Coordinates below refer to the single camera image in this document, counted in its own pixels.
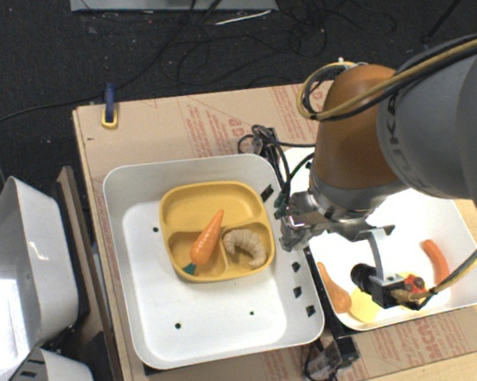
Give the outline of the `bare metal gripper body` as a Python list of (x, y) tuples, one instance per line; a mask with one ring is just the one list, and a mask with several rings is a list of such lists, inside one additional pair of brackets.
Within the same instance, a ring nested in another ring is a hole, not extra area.
[(320, 193), (294, 193), (288, 202), (281, 202), (275, 212), (280, 221), (280, 245), (289, 252), (308, 247), (309, 240), (324, 232), (338, 233), (352, 242), (375, 226), (367, 222), (372, 210), (344, 207)]

